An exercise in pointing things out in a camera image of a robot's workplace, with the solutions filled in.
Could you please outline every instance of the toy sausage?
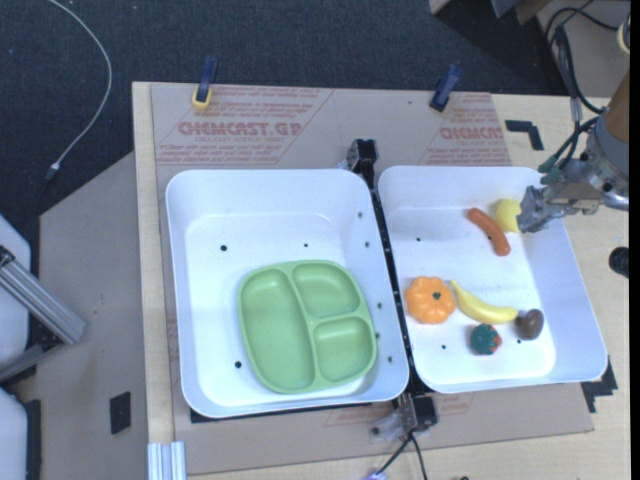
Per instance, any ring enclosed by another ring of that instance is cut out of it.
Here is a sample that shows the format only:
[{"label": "toy sausage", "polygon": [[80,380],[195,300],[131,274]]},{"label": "toy sausage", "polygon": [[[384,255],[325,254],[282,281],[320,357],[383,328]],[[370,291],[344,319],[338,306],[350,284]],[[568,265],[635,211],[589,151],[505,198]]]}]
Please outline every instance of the toy sausage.
[{"label": "toy sausage", "polygon": [[484,231],[489,237],[489,240],[493,243],[493,250],[498,256],[506,256],[511,252],[511,246],[507,237],[504,235],[498,223],[489,217],[479,208],[471,208],[467,212],[469,220],[476,224],[482,231]]}]

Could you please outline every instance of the toy food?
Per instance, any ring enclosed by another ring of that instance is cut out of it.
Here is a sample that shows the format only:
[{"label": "toy food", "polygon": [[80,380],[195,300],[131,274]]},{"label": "toy food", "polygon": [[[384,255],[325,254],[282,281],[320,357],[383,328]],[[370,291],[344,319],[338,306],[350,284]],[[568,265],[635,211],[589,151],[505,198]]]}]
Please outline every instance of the toy food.
[{"label": "toy food", "polygon": [[471,208],[467,212],[467,217],[486,233],[489,240],[493,243],[493,250],[498,256],[506,256],[511,252],[509,241],[495,220],[479,208]]},{"label": "toy food", "polygon": [[544,327],[544,314],[539,309],[530,309],[516,318],[518,335],[524,340],[535,340]]},{"label": "toy food", "polygon": [[480,324],[471,332],[471,349],[484,356],[493,354],[502,345],[502,338],[493,325]]},{"label": "toy food", "polygon": [[496,208],[496,222],[505,233],[520,233],[517,215],[522,213],[520,203],[515,199],[500,199]]},{"label": "toy food", "polygon": [[451,290],[439,277],[416,277],[404,298],[409,313],[425,324],[441,324],[456,307]]},{"label": "toy food", "polygon": [[462,288],[455,280],[451,286],[456,291],[458,306],[467,315],[484,324],[504,324],[518,317],[518,310],[509,306],[493,306]]}]

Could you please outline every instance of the white cable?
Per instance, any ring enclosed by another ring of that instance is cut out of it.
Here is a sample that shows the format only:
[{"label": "white cable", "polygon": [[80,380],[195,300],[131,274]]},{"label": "white cable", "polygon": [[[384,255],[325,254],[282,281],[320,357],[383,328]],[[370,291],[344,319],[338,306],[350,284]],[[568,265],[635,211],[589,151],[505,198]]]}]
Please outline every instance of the white cable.
[{"label": "white cable", "polygon": [[93,117],[89,121],[89,124],[87,124],[87,126],[85,126],[84,130],[82,130],[80,132],[80,134],[75,139],[73,139],[71,144],[69,144],[69,146],[67,146],[67,148],[63,151],[63,153],[60,155],[60,157],[53,164],[51,164],[51,166],[49,167],[49,170],[47,171],[47,175],[46,175],[46,180],[50,181],[58,173],[58,171],[60,170],[61,163],[65,159],[65,157],[74,148],[74,146],[80,141],[80,139],[82,139],[82,137],[84,137],[84,135],[91,129],[93,124],[96,122],[96,120],[98,119],[98,117],[102,113],[102,109],[104,108],[105,104],[107,103],[107,99],[109,99],[109,94],[111,93],[111,84],[112,84],[112,81],[113,81],[113,70],[111,68],[111,61],[109,60],[109,55],[107,54],[106,50],[102,46],[102,43],[95,36],[95,34],[91,31],[91,29],[87,25],[85,25],[85,23],[78,16],[76,16],[71,10],[67,9],[61,3],[57,2],[56,0],[46,0],[46,1],[51,3],[51,4],[53,4],[53,5],[55,5],[59,9],[62,9],[64,12],[66,12],[69,16],[71,16],[74,20],[76,20],[82,26],[82,28],[89,34],[91,39],[93,39],[94,42],[96,43],[96,45],[98,45],[98,48],[100,48],[100,52],[104,56],[104,60],[107,63],[107,72],[108,72],[107,89],[106,89],[106,91],[104,93],[102,101],[100,102],[100,105],[98,106],[98,110],[96,111],[96,113],[93,115]]}]

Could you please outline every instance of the dark carpet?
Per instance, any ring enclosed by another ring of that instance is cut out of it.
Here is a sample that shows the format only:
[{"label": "dark carpet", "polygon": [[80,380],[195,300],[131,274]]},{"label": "dark carpet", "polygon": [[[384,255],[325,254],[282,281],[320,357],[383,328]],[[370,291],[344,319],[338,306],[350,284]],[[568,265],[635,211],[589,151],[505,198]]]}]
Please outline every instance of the dark carpet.
[{"label": "dark carpet", "polygon": [[0,214],[33,239],[37,215],[133,149],[131,83],[431,90],[452,63],[459,90],[565,94],[535,20],[496,18],[490,0],[56,0],[95,33],[113,87],[94,126],[45,187],[49,166],[90,121],[107,83],[89,34],[46,0],[0,0]]}]

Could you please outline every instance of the wooden table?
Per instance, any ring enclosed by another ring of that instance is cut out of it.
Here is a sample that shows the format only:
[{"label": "wooden table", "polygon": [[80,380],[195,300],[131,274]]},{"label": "wooden table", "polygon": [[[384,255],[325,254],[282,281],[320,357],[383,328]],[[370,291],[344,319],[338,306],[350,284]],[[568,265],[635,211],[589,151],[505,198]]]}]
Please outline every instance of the wooden table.
[{"label": "wooden table", "polygon": [[[148,432],[150,442],[169,443],[175,436],[150,85],[133,85]],[[501,122],[515,119],[537,125],[546,147],[545,151],[533,151],[526,134],[506,132],[505,141],[513,165],[536,168],[572,131],[567,98],[495,95],[493,102]],[[594,103],[603,105],[606,100],[594,100]],[[600,324],[618,389],[614,396],[597,400],[593,432],[429,450],[425,452],[425,462],[430,479],[453,480],[465,475],[470,480],[631,478],[629,284],[608,267],[610,252],[618,246],[628,246],[628,214],[602,208],[593,216],[569,217],[565,219],[565,225]],[[247,454],[256,452],[246,450]],[[359,479],[387,458],[362,457],[193,478]],[[415,453],[403,453],[387,473],[390,478],[420,478]]]}]

